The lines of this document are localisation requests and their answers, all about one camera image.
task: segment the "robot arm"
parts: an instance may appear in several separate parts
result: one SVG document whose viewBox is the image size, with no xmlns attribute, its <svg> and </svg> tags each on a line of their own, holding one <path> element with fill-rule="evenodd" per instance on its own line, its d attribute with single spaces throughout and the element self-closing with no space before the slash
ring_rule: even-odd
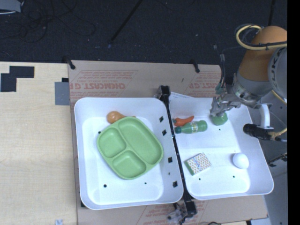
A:
<svg viewBox="0 0 300 225">
<path fill-rule="evenodd" d="M 250 28 L 258 29 L 258 33 L 250 44 L 243 43 L 239 35 Z M 277 26 L 261 28 L 247 25 L 237 31 L 236 39 L 247 51 L 234 75 L 233 84 L 226 85 L 219 96 L 213 98 L 210 115 L 216 125 L 221 125 L 227 120 L 225 112 L 232 108 L 246 105 L 260 109 L 261 125 L 247 124 L 244 132 L 270 140 L 270 131 L 273 130 L 270 127 L 269 110 L 259 101 L 270 91 L 287 99 L 287 31 Z"/>
</svg>

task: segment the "white egg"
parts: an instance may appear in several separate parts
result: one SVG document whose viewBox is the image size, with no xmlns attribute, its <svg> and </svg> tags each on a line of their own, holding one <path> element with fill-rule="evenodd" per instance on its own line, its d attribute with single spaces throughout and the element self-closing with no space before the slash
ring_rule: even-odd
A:
<svg viewBox="0 0 300 225">
<path fill-rule="evenodd" d="M 244 153 L 241 152 L 236 153 L 233 156 L 232 161 L 234 165 L 236 165 L 238 168 L 245 169 L 249 167 L 249 159 Z"/>
</svg>

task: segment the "yellow cable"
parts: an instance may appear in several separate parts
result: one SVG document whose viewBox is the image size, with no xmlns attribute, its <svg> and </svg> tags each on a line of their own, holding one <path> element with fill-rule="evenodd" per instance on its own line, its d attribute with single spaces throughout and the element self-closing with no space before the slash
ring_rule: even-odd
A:
<svg viewBox="0 0 300 225">
<path fill-rule="evenodd" d="M 243 30 L 246 30 L 246 29 L 248 29 L 248 28 L 256 28 L 256 29 L 258 29 L 258 30 L 262 29 L 260 26 L 257 26 L 257 25 L 246 25 L 246 26 L 242 27 L 241 29 L 239 29 L 239 30 L 237 31 L 237 33 L 235 34 L 235 38 L 236 38 L 238 44 L 241 45 L 242 47 L 246 48 L 246 49 L 259 51 L 259 50 L 266 50 L 266 49 L 270 49 L 270 48 L 279 48 L 279 47 L 286 47 L 286 46 L 287 46 L 287 43 L 285 43 L 285 44 L 280 44 L 280 45 L 262 46 L 262 47 L 254 47 L 254 46 L 246 45 L 246 44 L 244 44 L 244 43 L 240 40 L 240 33 L 241 33 Z"/>
<path fill-rule="evenodd" d="M 283 133 L 285 133 L 287 131 L 287 127 L 285 129 L 283 129 L 280 132 L 269 132 L 269 135 L 271 135 L 273 138 L 278 137 L 280 135 L 282 135 Z"/>
<path fill-rule="evenodd" d="M 274 90 L 272 90 L 272 93 L 275 97 L 277 97 L 281 102 L 283 102 L 287 106 L 287 102 L 284 101 Z"/>
</svg>

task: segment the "small box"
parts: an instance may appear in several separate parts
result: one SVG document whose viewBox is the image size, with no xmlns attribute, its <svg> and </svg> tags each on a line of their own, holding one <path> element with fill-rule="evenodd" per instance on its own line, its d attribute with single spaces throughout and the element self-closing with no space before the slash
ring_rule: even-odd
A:
<svg viewBox="0 0 300 225">
<path fill-rule="evenodd" d="M 187 166 L 191 175 L 195 175 L 211 165 L 204 152 L 186 160 L 184 164 Z"/>
</svg>

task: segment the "toy carrot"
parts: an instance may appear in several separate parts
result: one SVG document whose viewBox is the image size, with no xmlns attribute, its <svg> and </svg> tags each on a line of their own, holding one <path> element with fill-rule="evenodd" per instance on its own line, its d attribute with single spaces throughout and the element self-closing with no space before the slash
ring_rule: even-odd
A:
<svg viewBox="0 0 300 225">
<path fill-rule="evenodd" d="M 190 117 L 185 118 L 185 119 L 175 118 L 175 119 L 172 119 L 172 120 L 173 120 L 173 123 L 174 123 L 175 126 L 183 126 L 186 123 L 191 122 L 193 119 L 194 119 L 194 116 L 190 116 Z"/>
</svg>

